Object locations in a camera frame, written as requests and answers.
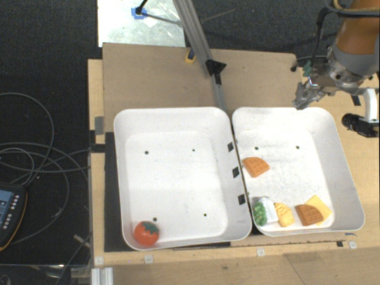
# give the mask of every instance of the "blue object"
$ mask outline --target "blue object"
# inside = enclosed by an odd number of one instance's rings
[[[136,7],[135,8],[131,8],[131,14],[137,20],[142,20],[145,17],[148,17],[147,16],[147,10],[145,8],[142,9],[141,15],[136,14]]]

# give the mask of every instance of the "device screen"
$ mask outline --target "device screen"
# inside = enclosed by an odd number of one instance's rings
[[[0,190],[0,226],[2,226],[4,218],[7,214],[8,207],[12,200],[13,193],[5,190]]]

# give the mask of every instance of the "red toy tomato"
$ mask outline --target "red toy tomato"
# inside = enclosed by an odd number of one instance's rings
[[[159,239],[159,229],[150,221],[141,221],[137,224],[134,235],[137,242],[151,246]]]

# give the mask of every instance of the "black floor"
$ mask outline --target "black floor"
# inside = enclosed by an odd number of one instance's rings
[[[236,10],[203,24],[210,47],[291,52],[300,57],[314,48],[315,19],[323,0],[194,0],[194,4],[200,19]],[[326,20],[319,53],[325,53],[338,26],[333,15]],[[39,100],[54,120],[54,147],[66,153],[89,147],[87,60],[101,56],[97,0],[0,0],[0,93],[23,93]],[[49,133],[48,119],[38,104],[25,97],[0,97],[0,144],[46,145]],[[45,153],[41,147],[27,150]],[[0,157],[29,167],[23,154]],[[75,158],[86,166],[86,153]],[[63,168],[75,168],[67,160],[61,163]],[[0,166],[0,181],[20,174]],[[68,179],[69,202],[60,218],[41,234],[0,252],[1,264],[60,264],[71,258],[79,246],[73,236],[88,235],[88,192],[80,172],[68,174]],[[16,241],[54,219],[65,201],[65,179],[40,175],[29,194]],[[87,258],[88,249],[83,248],[73,263],[85,263]]]

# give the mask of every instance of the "white tray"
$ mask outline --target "white tray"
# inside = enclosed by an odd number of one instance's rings
[[[228,116],[214,107],[131,109],[114,121],[122,232],[137,250],[245,238],[252,220]],[[155,221],[153,246],[135,226]]]
[[[267,196],[288,205],[295,224],[259,227],[265,235],[357,230],[364,212],[341,147],[333,117],[324,109],[252,108],[232,117],[240,159],[260,157],[270,170],[252,178],[243,169],[250,199]],[[317,195],[332,210],[320,226],[302,226],[296,205]]]

